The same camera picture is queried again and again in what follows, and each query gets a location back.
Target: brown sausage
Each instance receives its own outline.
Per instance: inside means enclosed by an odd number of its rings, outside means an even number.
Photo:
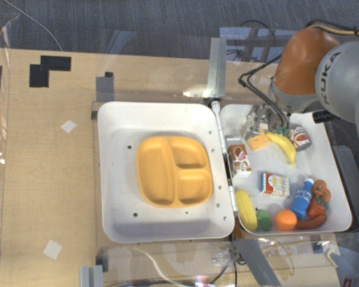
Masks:
[[[323,223],[325,223],[326,216],[318,215],[308,220],[298,220],[295,228],[299,230],[310,230],[311,228],[320,227]]]

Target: water bottle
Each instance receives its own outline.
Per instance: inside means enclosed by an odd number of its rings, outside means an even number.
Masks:
[[[305,186],[297,191],[294,198],[294,203],[290,208],[297,216],[298,219],[303,219],[306,216],[307,207],[311,201],[311,187],[314,184],[313,179],[305,179]]]

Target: wooden table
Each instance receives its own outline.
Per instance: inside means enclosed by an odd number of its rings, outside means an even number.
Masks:
[[[30,64],[40,64],[41,55],[71,57],[71,71],[50,71],[49,88],[30,88]],[[7,153],[5,165],[0,166],[5,177],[0,287],[79,286],[80,267],[93,266],[97,254],[91,120],[96,77],[113,72],[116,99],[199,102],[183,92],[206,86],[208,61],[0,49],[0,63],[3,80],[10,79],[9,90],[0,93],[2,97],[9,92]],[[228,63],[227,102],[255,101],[236,83],[250,67],[255,64]],[[266,71],[255,78],[265,92],[274,67]],[[77,126],[67,133],[61,125],[69,120]],[[62,246],[57,259],[43,253],[50,240]],[[334,268],[327,264],[317,268],[315,256],[309,256],[311,261],[301,262],[296,270],[301,279],[322,283],[310,276],[318,271],[325,274],[325,286],[335,285]],[[276,272],[284,269],[280,266]],[[255,286],[247,266],[241,272],[240,279],[245,276]]]

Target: red can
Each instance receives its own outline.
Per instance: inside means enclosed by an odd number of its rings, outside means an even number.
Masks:
[[[287,136],[297,151],[304,150],[311,146],[311,141],[301,126],[291,128]]]

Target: yellow plate compartment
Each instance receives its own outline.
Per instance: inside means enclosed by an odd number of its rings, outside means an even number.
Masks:
[[[208,155],[192,138],[147,138],[138,147],[136,164],[141,194],[154,206],[194,206],[212,194]]]

